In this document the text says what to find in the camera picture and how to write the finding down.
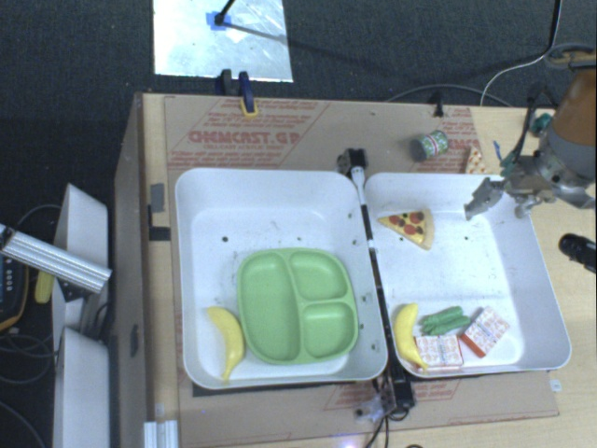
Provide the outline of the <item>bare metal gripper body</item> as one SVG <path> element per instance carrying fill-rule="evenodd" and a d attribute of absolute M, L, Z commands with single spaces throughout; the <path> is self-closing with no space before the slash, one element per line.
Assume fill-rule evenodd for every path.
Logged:
<path fill-rule="evenodd" d="M 560 200 L 578 209 L 596 208 L 595 198 L 587 193 L 592 181 L 567 168 L 556 156 L 540 153 L 514 161 L 510 154 L 501 167 L 504 191 L 513 199 L 518 194 L 533 194 L 537 205 Z"/>

